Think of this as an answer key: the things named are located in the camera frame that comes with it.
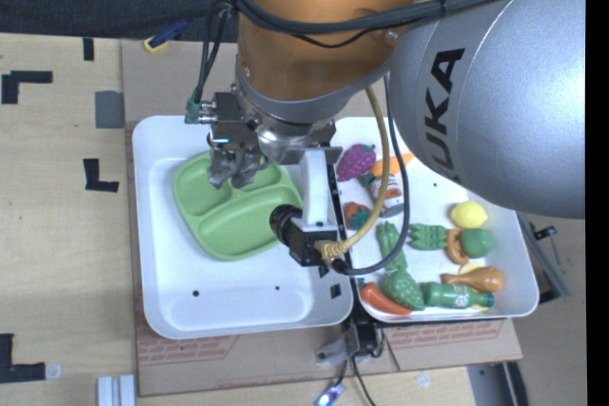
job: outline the cardboard box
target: cardboard box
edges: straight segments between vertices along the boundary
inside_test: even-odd
[[[251,385],[332,378],[339,367],[318,364],[315,349],[343,333],[341,325],[281,332],[172,340],[156,335],[143,311],[137,207],[131,135],[135,126],[154,115],[184,115],[187,98],[199,75],[202,45],[170,42],[157,54],[141,41],[122,42],[122,67],[128,159],[128,193],[133,276],[136,297],[137,362],[140,396],[154,396]],[[234,80],[236,45],[222,45],[204,99],[226,91]],[[384,109],[383,87],[375,90]],[[370,116],[359,94],[338,114]],[[367,358],[363,375],[395,373],[522,357],[511,319],[438,322],[388,327],[384,353]]]

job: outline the white tray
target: white tray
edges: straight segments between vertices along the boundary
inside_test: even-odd
[[[378,158],[382,154],[381,137],[374,118],[346,118],[336,124],[337,133],[332,139],[332,145],[342,146],[345,150],[357,143],[374,144]],[[409,152],[403,141],[399,140],[403,152]],[[485,265],[500,269],[505,276],[503,289],[495,293],[495,305],[485,311],[467,308],[463,310],[427,307],[422,311],[414,311],[406,318],[380,312],[369,306],[365,301],[362,305],[374,318],[391,323],[424,322],[438,320],[461,319],[497,319],[521,317],[532,313],[539,301],[539,288],[528,252],[525,247],[521,228],[516,213],[501,208],[483,200],[477,195],[454,184],[424,166],[416,158],[408,163],[408,181],[410,187],[410,222],[443,225],[455,228],[449,219],[450,208],[456,203],[473,200],[481,203],[488,220],[482,227],[489,229],[495,239],[495,247],[485,258],[475,259]],[[338,183],[342,205],[348,202],[374,206],[374,201],[368,190],[357,180]],[[393,222],[398,229],[402,228],[403,215],[398,215],[383,221]],[[459,266],[448,259],[443,250],[421,251],[404,245],[403,252],[408,262],[408,272],[418,283],[440,282],[441,273],[457,274]],[[367,267],[380,261],[383,256],[376,239],[373,227],[365,237],[351,248],[351,259],[356,268]],[[366,275],[366,281],[379,282],[384,271]]]
[[[150,117],[133,133],[150,327],[167,338],[199,338],[343,321],[353,306],[347,277],[300,267],[282,244],[241,261],[218,261],[195,240],[175,203],[173,179],[183,163],[208,150],[207,133],[207,126],[186,125],[179,116]],[[297,168],[285,169],[299,187]]]

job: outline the yellow lemon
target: yellow lemon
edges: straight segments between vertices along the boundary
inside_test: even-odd
[[[481,204],[468,200],[456,204],[450,211],[450,218],[460,228],[478,228],[486,219],[486,211]]]

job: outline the green bottle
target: green bottle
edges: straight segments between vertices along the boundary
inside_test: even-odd
[[[479,293],[464,284],[439,284],[426,282],[421,285],[425,305],[442,308],[469,308],[478,304],[490,308],[495,304],[492,293]]]

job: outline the wooden table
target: wooden table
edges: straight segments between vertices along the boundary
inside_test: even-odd
[[[14,334],[12,362],[54,363],[61,376],[0,384],[0,404],[94,405],[98,377],[136,374],[125,131],[98,128],[95,94],[122,91],[120,41],[0,34],[0,74],[52,71],[21,83],[0,105],[0,334]],[[87,191],[85,159],[117,192]],[[475,405],[464,367],[369,376],[378,405]],[[343,405],[365,405],[345,380]],[[313,404],[329,385],[284,385],[142,397],[140,405]]]

